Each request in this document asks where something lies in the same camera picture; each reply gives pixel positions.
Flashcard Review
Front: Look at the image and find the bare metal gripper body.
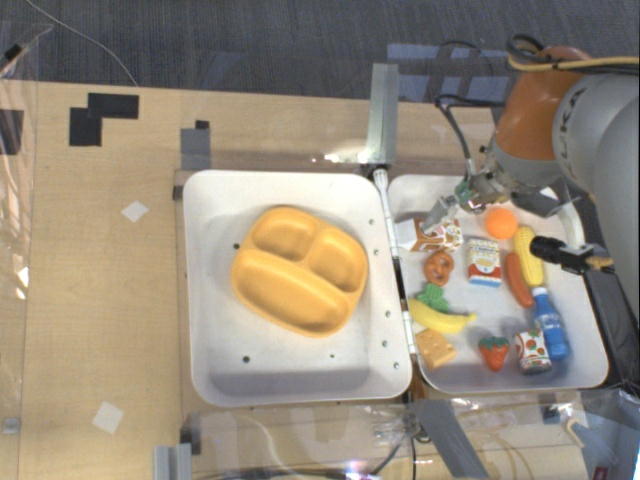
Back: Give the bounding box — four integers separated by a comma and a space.
452, 165, 512, 215

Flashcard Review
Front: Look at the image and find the white and brown juice carton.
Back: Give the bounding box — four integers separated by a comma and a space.
394, 216, 465, 254

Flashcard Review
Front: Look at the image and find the orange fruit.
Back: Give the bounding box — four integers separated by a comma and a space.
484, 206, 519, 241

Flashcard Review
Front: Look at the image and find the brown pretzel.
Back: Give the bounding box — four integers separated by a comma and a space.
424, 250, 455, 287

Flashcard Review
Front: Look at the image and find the green leaf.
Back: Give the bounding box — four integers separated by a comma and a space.
415, 282, 451, 314

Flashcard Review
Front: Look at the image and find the yellow corn cob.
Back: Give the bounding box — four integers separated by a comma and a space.
513, 225, 545, 288

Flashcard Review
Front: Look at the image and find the red sausage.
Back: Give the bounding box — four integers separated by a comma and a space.
503, 252, 535, 310

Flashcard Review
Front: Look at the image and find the yellow banana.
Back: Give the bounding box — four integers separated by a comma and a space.
407, 297, 478, 335

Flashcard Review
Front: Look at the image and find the white plastic tray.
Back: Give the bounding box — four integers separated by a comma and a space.
387, 173, 610, 395
182, 169, 414, 409

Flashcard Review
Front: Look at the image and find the yellow cheese slice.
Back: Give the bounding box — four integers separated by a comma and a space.
414, 328, 458, 370

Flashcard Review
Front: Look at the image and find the orange divided plate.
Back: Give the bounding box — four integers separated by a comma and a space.
229, 205, 370, 340

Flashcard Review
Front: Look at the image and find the red strawberry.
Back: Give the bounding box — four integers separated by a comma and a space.
478, 335, 511, 373

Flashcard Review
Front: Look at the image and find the blue bottle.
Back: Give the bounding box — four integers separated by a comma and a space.
531, 286, 572, 362

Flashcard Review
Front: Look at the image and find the red and white can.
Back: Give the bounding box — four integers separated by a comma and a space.
513, 328, 553, 375

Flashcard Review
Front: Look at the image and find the black cylinder on white bracket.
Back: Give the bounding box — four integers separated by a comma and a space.
529, 185, 609, 275

